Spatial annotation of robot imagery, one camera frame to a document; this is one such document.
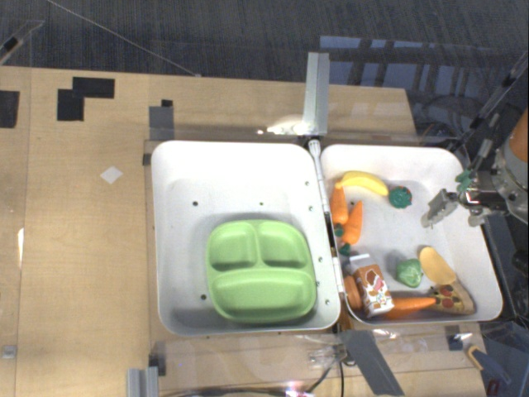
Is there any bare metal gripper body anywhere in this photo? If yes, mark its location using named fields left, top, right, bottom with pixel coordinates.
left=456, top=171, right=517, bottom=227

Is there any dark green broccoli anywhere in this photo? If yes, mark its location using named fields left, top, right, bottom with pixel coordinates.
left=388, top=184, right=414, bottom=210

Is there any white plastic tray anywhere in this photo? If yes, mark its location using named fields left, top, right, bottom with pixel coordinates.
left=319, top=143, right=505, bottom=328
left=150, top=139, right=342, bottom=337

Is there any yellow oval biscuit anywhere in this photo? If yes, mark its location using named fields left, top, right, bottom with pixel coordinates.
left=417, top=246, right=458, bottom=285

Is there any light green toy vegetable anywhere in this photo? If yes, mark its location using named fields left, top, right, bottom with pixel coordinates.
left=394, top=257, right=424, bottom=289

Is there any yellow banana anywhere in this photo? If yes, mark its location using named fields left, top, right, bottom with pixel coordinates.
left=334, top=170, right=391, bottom=199

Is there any orange carrot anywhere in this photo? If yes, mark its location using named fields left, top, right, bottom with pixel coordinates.
left=383, top=295, right=439, bottom=322
left=329, top=184, right=350, bottom=238
left=338, top=199, right=365, bottom=257

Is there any pizza slice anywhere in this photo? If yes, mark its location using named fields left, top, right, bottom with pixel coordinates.
left=427, top=278, right=477, bottom=317

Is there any orange and white drink carton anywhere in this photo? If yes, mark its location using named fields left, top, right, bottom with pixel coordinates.
left=350, top=253, right=394, bottom=319

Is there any green divided plate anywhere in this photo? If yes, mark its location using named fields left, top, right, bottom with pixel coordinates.
left=205, top=218, right=319, bottom=325

